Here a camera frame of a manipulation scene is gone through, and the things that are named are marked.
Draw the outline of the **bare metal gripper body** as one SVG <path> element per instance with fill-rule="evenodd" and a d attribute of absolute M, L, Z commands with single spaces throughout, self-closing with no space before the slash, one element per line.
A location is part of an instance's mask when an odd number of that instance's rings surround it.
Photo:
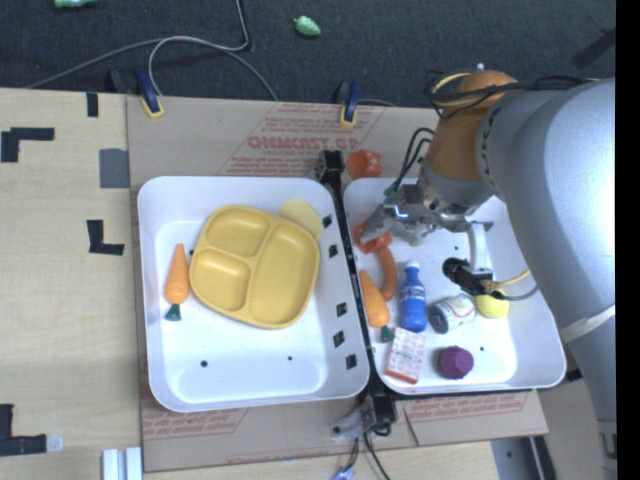
<path fill-rule="evenodd" d="M 492 196 L 482 182 L 402 184 L 383 204 L 383 230 L 399 223 L 424 232 L 463 232 L 470 226 L 468 218 Z"/>

